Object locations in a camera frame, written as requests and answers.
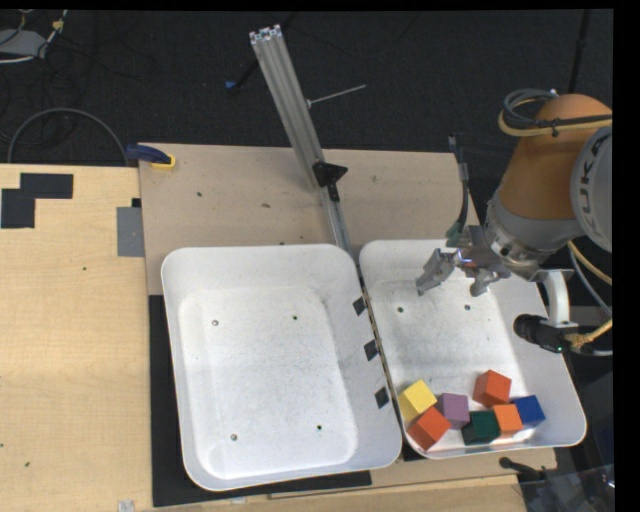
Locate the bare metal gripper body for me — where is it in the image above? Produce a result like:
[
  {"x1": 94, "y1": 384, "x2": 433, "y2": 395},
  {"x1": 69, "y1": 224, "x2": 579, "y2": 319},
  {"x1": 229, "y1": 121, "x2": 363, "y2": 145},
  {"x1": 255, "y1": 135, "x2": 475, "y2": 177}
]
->
[{"x1": 457, "y1": 224, "x2": 547, "y2": 282}]

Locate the white plastic tray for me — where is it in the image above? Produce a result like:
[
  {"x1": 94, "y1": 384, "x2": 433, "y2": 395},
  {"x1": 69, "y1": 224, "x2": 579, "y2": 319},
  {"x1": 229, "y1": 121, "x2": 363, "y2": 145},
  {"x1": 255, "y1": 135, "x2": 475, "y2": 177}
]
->
[
  {"x1": 358, "y1": 238, "x2": 588, "y2": 461},
  {"x1": 160, "y1": 243, "x2": 404, "y2": 493}
]

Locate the red-orange cube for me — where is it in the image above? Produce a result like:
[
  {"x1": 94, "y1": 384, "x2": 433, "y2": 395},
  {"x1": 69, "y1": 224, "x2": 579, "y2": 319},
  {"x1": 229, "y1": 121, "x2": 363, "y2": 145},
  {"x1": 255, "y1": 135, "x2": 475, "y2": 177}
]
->
[
  {"x1": 472, "y1": 369, "x2": 513, "y2": 408},
  {"x1": 406, "y1": 405, "x2": 453, "y2": 452}
]

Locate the yellow cube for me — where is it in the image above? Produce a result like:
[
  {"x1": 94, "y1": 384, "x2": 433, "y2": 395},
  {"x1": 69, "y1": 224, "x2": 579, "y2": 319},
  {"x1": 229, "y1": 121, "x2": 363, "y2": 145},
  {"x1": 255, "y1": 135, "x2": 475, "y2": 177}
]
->
[{"x1": 397, "y1": 378, "x2": 439, "y2": 422}]

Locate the purple cube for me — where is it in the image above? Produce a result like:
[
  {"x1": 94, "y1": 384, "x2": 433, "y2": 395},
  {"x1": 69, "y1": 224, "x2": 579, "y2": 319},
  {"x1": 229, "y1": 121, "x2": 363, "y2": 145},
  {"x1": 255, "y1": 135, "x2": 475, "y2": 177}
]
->
[{"x1": 435, "y1": 392, "x2": 472, "y2": 430}]

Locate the blue cube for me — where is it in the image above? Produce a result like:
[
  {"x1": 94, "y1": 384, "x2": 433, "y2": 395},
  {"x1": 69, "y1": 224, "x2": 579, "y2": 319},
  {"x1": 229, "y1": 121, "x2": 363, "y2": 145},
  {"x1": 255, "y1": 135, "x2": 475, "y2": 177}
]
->
[{"x1": 510, "y1": 394, "x2": 547, "y2": 428}]

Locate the light orange cube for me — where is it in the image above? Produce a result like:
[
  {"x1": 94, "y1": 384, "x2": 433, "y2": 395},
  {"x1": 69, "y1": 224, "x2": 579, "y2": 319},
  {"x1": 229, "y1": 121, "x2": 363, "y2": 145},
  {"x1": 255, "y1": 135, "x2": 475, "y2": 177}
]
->
[{"x1": 491, "y1": 402, "x2": 524, "y2": 435}]

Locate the dark green cube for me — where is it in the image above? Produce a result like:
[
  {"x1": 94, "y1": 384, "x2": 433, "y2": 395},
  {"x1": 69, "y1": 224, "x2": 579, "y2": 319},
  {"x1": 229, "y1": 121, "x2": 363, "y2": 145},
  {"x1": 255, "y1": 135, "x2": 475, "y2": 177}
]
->
[{"x1": 460, "y1": 409, "x2": 502, "y2": 447}]

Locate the pale wood board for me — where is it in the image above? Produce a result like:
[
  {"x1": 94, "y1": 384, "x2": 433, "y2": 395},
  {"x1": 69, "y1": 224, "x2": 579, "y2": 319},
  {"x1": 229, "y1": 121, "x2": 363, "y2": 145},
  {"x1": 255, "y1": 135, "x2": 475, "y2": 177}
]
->
[{"x1": 137, "y1": 143, "x2": 559, "y2": 495}]

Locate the black cylinder on white bracket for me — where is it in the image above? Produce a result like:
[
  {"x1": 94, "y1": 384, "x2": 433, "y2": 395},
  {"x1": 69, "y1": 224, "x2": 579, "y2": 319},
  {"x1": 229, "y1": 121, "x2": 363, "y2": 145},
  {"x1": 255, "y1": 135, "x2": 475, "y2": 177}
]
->
[{"x1": 512, "y1": 268, "x2": 581, "y2": 355}]

